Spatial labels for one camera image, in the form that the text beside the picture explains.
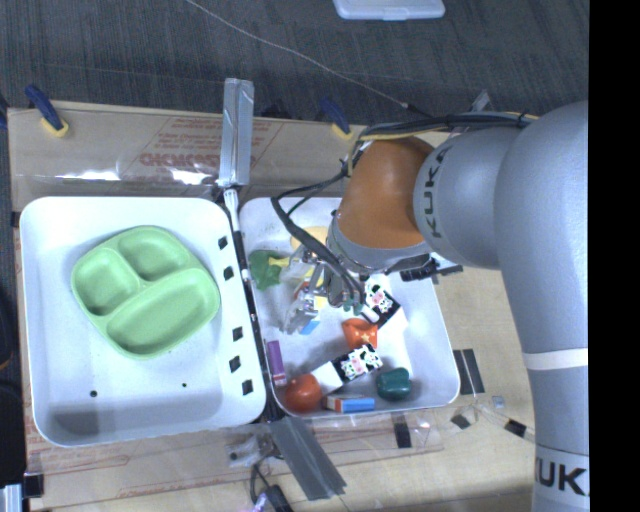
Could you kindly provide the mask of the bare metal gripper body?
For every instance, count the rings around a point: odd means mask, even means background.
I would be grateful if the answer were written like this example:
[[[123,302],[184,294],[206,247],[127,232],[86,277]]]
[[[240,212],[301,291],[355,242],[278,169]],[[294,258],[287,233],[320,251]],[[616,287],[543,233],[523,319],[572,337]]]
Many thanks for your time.
[[[324,296],[330,306],[342,309],[364,308],[364,285],[328,249],[316,253],[305,245],[300,245],[290,257],[290,265],[294,263],[311,267],[308,290],[313,295]]]

